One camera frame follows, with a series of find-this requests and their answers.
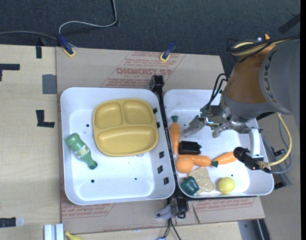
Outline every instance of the orange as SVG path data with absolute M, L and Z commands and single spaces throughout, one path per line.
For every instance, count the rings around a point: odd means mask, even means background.
M 180 173 L 189 173 L 194 166 L 193 160 L 190 159 L 189 157 L 182 156 L 177 158 L 176 160 L 176 169 Z

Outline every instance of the lemon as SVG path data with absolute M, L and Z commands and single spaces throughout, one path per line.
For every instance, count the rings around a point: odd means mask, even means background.
M 218 182 L 218 190 L 225 195 L 228 195 L 235 188 L 235 181 L 230 177 L 224 177 Z

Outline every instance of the wooden table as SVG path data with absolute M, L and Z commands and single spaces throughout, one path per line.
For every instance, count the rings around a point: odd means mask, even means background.
M 24 225 L 0 228 L 0 239 L 43 239 L 43 226 L 61 223 L 57 95 L 43 94 L 43 75 L 56 75 L 55 48 L 0 44 L 0 65 L 20 64 L 20 70 L 3 70 L 0 81 L 0 218 L 24 218 Z M 37 126 L 36 111 L 45 122 Z M 178 226 L 185 239 L 240 240 L 237 222 Z M 165 228 L 81 234 L 84 240 L 148 239 Z M 167 239 L 177 239 L 174 231 Z

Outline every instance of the cardboard box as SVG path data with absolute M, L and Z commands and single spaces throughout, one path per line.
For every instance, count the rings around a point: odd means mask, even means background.
M 223 73 L 219 56 L 172 53 L 167 62 L 158 52 L 74 48 L 69 58 L 56 48 L 58 101 L 70 87 L 146 88 L 152 75 L 163 75 L 164 93 L 171 89 L 212 90 L 218 74 Z M 60 168 L 62 132 L 58 103 L 58 135 Z M 72 234 L 164 227 L 167 223 L 155 217 L 166 200 L 109 203 L 79 206 L 71 203 L 61 181 L 61 222 Z M 228 222 L 264 218 L 259 197 L 207 199 L 189 201 L 189 211 L 177 225 Z

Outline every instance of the yellow plate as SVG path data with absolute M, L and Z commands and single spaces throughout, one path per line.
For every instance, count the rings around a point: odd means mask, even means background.
M 148 152 L 158 141 L 156 119 L 151 106 L 137 98 L 106 101 L 93 113 L 95 142 L 111 157 Z

